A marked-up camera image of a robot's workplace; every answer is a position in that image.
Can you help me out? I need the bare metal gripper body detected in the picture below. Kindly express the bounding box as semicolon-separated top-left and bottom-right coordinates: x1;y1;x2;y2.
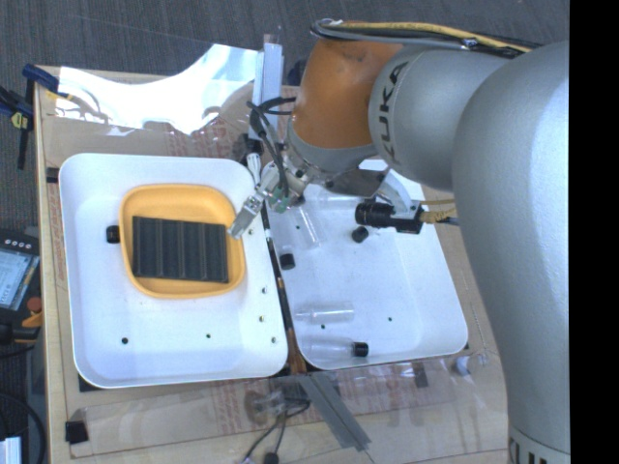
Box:
257;154;316;208

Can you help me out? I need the clear plastic bottle black cap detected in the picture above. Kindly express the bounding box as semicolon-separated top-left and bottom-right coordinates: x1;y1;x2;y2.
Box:
308;336;370;363
279;204;321;272

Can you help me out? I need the yellow bowl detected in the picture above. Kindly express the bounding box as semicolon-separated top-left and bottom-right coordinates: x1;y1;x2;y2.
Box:
117;183;248;301

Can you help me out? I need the black ribbed rack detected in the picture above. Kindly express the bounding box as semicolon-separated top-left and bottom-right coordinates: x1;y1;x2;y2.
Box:
131;216;230;285

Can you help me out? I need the white plastic tray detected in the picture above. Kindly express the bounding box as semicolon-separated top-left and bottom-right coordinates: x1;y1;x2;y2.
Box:
57;152;290;390
263;159;470;372

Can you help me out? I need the brown cardboard board red print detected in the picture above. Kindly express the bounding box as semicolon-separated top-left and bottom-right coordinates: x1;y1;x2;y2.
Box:
32;64;510;464

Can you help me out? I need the black cylinder on white bracket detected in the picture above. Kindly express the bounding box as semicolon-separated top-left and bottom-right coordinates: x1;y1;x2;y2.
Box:
354;169;427;236

